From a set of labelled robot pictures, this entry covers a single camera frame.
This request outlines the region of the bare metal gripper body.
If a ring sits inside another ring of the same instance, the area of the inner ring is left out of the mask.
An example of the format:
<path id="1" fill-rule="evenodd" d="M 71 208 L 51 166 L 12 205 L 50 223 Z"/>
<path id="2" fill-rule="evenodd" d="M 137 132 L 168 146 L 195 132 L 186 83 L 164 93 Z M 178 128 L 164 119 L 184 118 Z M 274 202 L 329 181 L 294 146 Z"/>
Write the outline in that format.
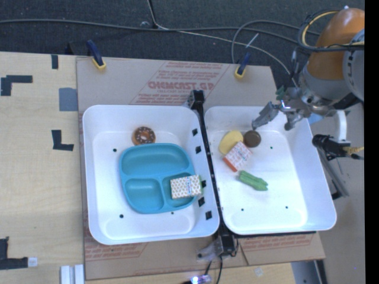
<path id="1" fill-rule="evenodd" d="M 311 114 L 327 116 L 333 111 L 333 102 L 324 99 L 310 89 L 300 87 L 280 87 L 278 90 L 279 109 L 282 112 L 309 117 Z"/>

